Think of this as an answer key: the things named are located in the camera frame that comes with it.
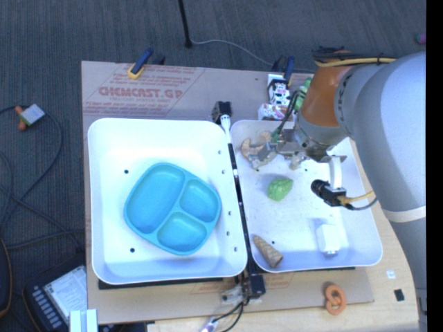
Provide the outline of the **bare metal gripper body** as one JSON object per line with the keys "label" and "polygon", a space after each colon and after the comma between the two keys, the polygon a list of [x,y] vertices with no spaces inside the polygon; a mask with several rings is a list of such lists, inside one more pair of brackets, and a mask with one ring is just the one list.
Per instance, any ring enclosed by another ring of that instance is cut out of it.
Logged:
{"label": "bare metal gripper body", "polygon": [[292,157],[298,162],[310,159],[317,163],[327,163],[337,158],[341,163],[347,159],[346,155],[329,154],[333,145],[325,145],[307,136],[301,128],[283,129],[272,135],[272,145],[275,151],[286,157]]}

